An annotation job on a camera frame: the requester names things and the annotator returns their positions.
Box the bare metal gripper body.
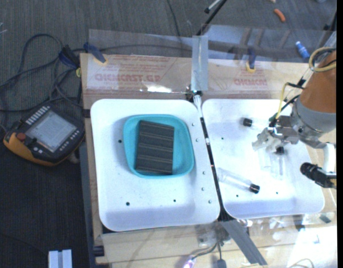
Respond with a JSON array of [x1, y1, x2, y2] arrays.
[[269, 115, 329, 150]]

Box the clear plastic bottle black cap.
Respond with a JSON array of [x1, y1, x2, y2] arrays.
[[271, 146, 287, 179], [217, 167, 261, 194], [242, 117, 262, 128]]

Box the white plastic tray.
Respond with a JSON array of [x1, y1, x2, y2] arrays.
[[201, 97, 326, 221], [89, 98, 221, 232]]

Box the thin black and white rod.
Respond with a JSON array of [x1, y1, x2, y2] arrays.
[[192, 93, 226, 221]]

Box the blue plate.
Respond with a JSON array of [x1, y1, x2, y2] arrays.
[[122, 113, 196, 178]]

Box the small blue bottle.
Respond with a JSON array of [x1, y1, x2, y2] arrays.
[[295, 40, 311, 59]]

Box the dark grey striped block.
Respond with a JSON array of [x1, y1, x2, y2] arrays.
[[134, 119, 175, 175]]

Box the orange sausage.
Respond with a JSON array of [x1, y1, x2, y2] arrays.
[[273, 8, 287, 23]]

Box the brown cardboard board red print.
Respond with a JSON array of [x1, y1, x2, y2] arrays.
[[79, 52, 337, 265]]

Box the black cylinder on white bracket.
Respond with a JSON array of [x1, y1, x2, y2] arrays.
[[299, 142, 337, 190]]

